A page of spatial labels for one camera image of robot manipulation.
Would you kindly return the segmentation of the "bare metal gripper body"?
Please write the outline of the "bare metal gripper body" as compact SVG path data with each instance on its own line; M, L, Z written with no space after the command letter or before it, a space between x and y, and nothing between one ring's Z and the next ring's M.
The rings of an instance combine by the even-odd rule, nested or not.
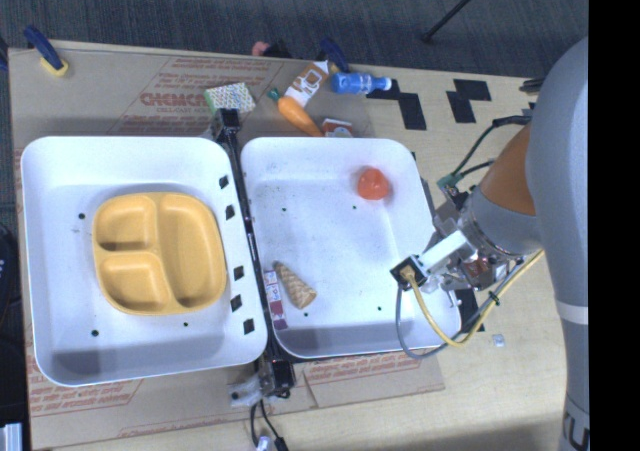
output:
M439 270L440 286L445 291L483 291L506 279L521 255L492 246L483 239L450 234L442 239L444 266Z

